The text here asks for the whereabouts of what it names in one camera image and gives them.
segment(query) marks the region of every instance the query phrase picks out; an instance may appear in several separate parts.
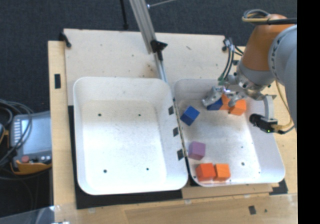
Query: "block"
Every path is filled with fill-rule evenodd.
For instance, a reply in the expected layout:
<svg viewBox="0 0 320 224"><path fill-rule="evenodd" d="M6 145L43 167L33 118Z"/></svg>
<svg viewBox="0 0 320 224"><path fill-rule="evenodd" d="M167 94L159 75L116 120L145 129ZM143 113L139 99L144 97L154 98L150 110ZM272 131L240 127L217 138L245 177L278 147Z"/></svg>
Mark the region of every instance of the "block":
<svg viewBox="0 0 320 224"><path fill-rule="evenodd" d="M222 99L220 98L217 102L208 105L207 110L220 110L221 106L223 106Z"/></svg>
<svg viewBox="0 0 320 224"><path fill-rule="evenodd" d="M206 154L206 145L201 142L191 142L189 145L188 157L201 160Z"/></svg>
<svg viewBox="0 0 320 224"><path fill-rule="evenodd" d="M212 181L216 177L216 171L213 163L200 164L195 169L198 181Z"/></svg>
<svg viewBox="0 0 320 224"><path fill-rule="evenodd" d="M188 106L188 108L181 115L180 119L185 122L188 126L190 126L194 120L197 118L200 112L194 109L192 106Z"/></svg>
<svg viewBox="0 0 320 224"><path fill-rule="evenodd" d="M229 109L229 113L240 116L247 110L246 108L247 108L246 100L241 99L235 103L235 106Z"/></svg>
<svg viewBox="0 0 320 224"><path fill-rule="evenodd" d="M224 182L231 177L228 164L215 164L214 170L216 173L216 176L213 179L214 181Z"/></svg>
<svg viewBox="0 0 320 224"><path fill-rule="evenodd" d="M221 100L222 100L222 106L220 107L220 110L229 110L230 107L229 107L228 103L230 102L230 99L227 98L227 96L225 94L223 94L221 96Z"/></svg>

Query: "purple cube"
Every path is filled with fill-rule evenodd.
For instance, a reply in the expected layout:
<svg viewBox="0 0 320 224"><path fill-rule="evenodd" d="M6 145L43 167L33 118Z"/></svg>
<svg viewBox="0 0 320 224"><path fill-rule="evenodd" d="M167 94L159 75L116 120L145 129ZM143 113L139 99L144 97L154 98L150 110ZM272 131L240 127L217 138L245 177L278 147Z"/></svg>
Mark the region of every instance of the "purple cube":
<svg viewBox="0 0 320 224"><path fill-rule="evenodd" d="M201 142L191 142L188 156L192 159L201 160L206 154L206 145Z"/></svg>

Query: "wooden table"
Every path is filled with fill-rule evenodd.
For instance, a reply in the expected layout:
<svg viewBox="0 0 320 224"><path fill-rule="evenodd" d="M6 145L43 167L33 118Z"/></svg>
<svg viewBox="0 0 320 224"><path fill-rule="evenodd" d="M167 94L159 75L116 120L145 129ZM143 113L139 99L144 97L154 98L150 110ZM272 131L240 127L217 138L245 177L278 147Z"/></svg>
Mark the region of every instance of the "wooden table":
<svg viewBox="0 0 320 224"><path fill-rule="evenodd" d="M76 65L86 67L91 73L89 53L94 58L105 61L110 51L123 51L132 59L122 67L122 74L114 69L96 68L95 74L103 76L157 77L153 58L146 54L139 32L117 32L65 29L72 44L72 53L82 60ZM125 39L120 46L114 40ZM224 36L157 33L159 41L168 43L164 50L164 66L168 82L173 86L180 78L217 78L226 63L222 53ZM52 122L52 163L53 199L56 207L56 221L70 223L296 223L298 222L297 186L297 133L295 130L285 135L275 135L285 166L287 194L270 196L279 184L239 185L229 187L191 187L182 189L181 200L117 205L93 209L77 210L72 167L68 105L68 87L76 79L72 70L75 56L62 41L48 42L50 112ZM133 57L146 58L149 65L145 71L133 66ZM61 84L56 84L57 76ZM264 93L277 94L273 84ZM275 117L280 123L288 121L288 113L280 97L274 100Z"/></svg>

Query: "orange cube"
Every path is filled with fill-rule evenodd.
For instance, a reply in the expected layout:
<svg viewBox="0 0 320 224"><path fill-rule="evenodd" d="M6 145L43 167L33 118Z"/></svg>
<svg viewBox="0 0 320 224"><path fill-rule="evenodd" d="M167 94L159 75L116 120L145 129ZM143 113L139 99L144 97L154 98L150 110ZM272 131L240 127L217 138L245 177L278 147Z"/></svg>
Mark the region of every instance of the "orange cube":
<svg viewBox="0 0 320 224"><path fill-rule="evenodd" d="M230 107L229 107L228 103L230 102L230 99L227 98L227 96L225 94L223 94L221 96L221 100L222 100L222 106L220 107L219 110L229 110Z"/></svg>
<svg viewBox="0 0 320 224"><path fill-rule="evenodd" d="M246 100L241 99L235 103L235 106L230 108L229 113L240 116L247 110L246 108L247 108Z"/></svg>
<svg viewBox="0 0 320 224"><path fill-rule="evenodd" d="M216 173L215 181L224 182L231 177L230 169L228 164L215 164L214 170Z"/></svg>
<svg viewBox="0 0 320 224"><path fill-rule="evenodd" d="M213 163L200 164L195 169L198 181L212 181L216 177L216 171Z"/></svg>

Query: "dark floor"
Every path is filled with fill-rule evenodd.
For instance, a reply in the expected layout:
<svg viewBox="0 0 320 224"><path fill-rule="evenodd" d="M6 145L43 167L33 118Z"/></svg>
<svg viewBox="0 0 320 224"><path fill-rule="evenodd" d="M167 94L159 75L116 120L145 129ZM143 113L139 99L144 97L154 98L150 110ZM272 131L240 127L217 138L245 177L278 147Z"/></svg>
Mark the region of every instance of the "dark floor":
<svg viewBox="0 0 320 224"><path fill-rule="evenodd" d="M128 0L129 29L138 30ZM153 4L164 0L146 0ZM178 0L150 9L156 32L221 34L245 45L253 29L241 21L247 9L296 17L298 0ZM0 99L34 112L49 110L48 40L64 28L123 28L119 0L0 0ZM51 204L49 175L28 181L36 208ZM0 180L0 217L30 209L22 182Z"/></svg>

